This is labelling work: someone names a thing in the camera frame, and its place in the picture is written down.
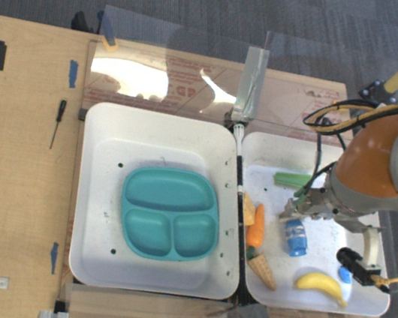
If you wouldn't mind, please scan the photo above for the white plastic tray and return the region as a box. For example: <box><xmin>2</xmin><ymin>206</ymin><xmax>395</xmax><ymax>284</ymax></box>
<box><xmin>214</xmin><ymin>128</ymin><xmax>398</xmax><ymax>318</ymax></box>
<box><xmin>56</xmin><ymin>97</ymin><xmax>267</xmax><ymax>311</ymax></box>

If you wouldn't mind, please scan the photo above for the green toy celery stick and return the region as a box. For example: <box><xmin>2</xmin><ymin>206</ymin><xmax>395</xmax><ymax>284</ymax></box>
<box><xmin>271</xmin><ymin>169</ymin><xmax>313</xmax><ymax>192</ymax></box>

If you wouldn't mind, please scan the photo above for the orange toy carrot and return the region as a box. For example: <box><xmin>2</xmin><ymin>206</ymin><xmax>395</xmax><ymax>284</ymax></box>
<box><xmin>241</xmin><ymin>201</ymin><xmax>271</xmax><ymax>262</ymax></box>

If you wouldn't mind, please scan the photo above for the brown cardboard board red print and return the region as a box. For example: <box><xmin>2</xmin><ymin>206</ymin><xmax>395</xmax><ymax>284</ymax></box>
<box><xmin>42</xmin><ymin>34</ymin><xmax>398</xmax><ymax>318</ymax></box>

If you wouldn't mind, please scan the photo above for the blue plastic bottle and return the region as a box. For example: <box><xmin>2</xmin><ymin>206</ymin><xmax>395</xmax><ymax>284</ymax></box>
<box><xmin>279</xmin><ymin>215</ymin><xmax>314</xmax><ymax>260</ymax></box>

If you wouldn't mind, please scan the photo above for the teal divided plate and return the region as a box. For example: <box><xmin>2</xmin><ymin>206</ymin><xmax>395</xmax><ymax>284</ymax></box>
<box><xmin>110</xmin><ymin>159</ymin><xmax>231</xmax><ymax>272</ymax></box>

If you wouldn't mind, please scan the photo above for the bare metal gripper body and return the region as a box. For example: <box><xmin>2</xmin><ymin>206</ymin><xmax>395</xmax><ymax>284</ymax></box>
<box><xmin>289</xmin><ymin>182</ymin><xmax>340</xmax><ymax>223</ymax></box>

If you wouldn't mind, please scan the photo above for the black cylinder on white bracket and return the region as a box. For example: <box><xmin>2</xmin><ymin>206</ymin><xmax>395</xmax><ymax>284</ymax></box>
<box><xmin>331</xmin><ymin>221</ymin><xmax>390</xmax><ymax>290</ymax></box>

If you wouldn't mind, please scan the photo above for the yellow banana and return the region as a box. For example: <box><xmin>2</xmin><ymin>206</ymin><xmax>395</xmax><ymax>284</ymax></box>
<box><xmin>291</xmin><ymin>268</ymin><xmax>353</xmax><ymax>310</ymax></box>

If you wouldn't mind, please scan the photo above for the black screwdriver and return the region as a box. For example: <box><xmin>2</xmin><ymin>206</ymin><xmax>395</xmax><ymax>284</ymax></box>
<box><xmin>48</xmin><ymin>98</ymin><xmax>68</xmax><ymax>152</ymax></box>

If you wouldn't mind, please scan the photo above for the tan toy ice cream cone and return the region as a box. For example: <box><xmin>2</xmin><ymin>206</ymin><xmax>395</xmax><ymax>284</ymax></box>
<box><xmin>242</xmin><ymin>250</ymin><xmax>283</xmax><ymax>293</ymax></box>

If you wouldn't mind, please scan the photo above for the yellow toy cheese wedge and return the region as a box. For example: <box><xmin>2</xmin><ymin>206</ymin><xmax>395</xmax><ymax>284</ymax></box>
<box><xmin>238</xmin><ymin>190</ymin><xmax>261</xmax><ymax>228</ymax></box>

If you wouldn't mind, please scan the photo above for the small blue oval toy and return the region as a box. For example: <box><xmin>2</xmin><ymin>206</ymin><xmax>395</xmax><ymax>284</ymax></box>
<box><xmin>337</xmin><ymin>265</ymin><xmax>356</xmax><ymax>286</ymax></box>

